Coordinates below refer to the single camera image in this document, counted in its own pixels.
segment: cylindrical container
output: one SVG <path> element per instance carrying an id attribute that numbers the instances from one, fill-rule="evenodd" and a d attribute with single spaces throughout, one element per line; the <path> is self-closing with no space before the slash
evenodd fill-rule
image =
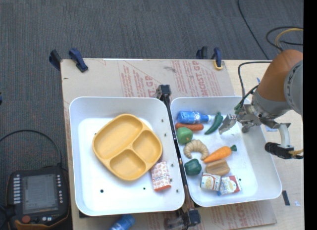
<path id="1" fill-rule="evenodd" d="M 135 223 L 131 214 L 124 214 L 109 230 L 128 230 Z"/>
<path id="2" fill-rule="evenodd" d="M 209 174 L 209 173 L 203 173 L 200 187 L 205 188 L 205 189 L 219 191 L 220 182 L 221 182 L 221 176 L 213 175 L 213 174 Z"/>
<path id="3" fill-rule="evenodd" d="M 177 119 L 182 124 L 200 124 L 211 121 L 211 115 L 205 115 L 198 111 L 180 111 Z"/>

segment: prosthetic hand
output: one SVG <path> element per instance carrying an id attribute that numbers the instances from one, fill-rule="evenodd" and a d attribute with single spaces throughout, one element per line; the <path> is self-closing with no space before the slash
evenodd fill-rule
<path id="1" fill-rule="evenodd" d="M 261 83 L 254 87 L 251 104 L 244 104 L 244 99 L 235 107 L 235 115 L 229 114 L 222 122 L 219 133 L 228 131 L 238 121 L 242 124 L 242 132 L 250 127 L 264 124 L 278 129 L 281 134 L 281 144 L 268 142 L 267 152 L 283 159 L 303 158 L 290 146 L 288 127 L 290 123 L 277 123 L 275 118 L 294 110 L 302 116 L 303 113 L 303 53 L 297 50 L 281 52 L 268 66 Z"/>

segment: dark green pepper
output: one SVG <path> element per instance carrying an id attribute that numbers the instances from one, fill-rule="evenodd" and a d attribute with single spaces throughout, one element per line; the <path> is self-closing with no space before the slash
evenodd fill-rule
<path id="1" fill-rule="evenodd" d="M 202 166 L 200 165 L 197 159 L 192 159 L 185 163 L 185 172 L 189 176 L 198 175 L 202 170 Z"/>
<path id="2" fill-rule="evenodd" d="M 215 130 L 218 129 L 218 127 L 221 125 L 223 120 L 223 116 L 220 112 L 217 112 L 217 115 L 214 117 L 212 126 L 205 132 L 205 135 L 208 135 L 210 133 L 213 133 Z"/>

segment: carrot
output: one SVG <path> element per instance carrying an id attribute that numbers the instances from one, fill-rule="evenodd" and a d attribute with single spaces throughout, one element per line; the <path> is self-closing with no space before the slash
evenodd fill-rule
<path id="1" fill-rule="evenodd" d="M 203 124 L 182 124 L 182 123 L 176 123 L 175 128 L 178 129 L 180 127 L 187 127 L 188 129 L 192 131 L 201 131 L 204 129 Z"/>
<path id="2" fill-rule="evenodd" d="M 208 157 L 204 159 L 205 163 L 220 160 L 223 158 L 228 157 L 232 151 L 237 151 L 236 145 L 233 145 L 232 147 L 229 147 L 227 145 L 217 149 L 215 152 L 211 153 Z"/>

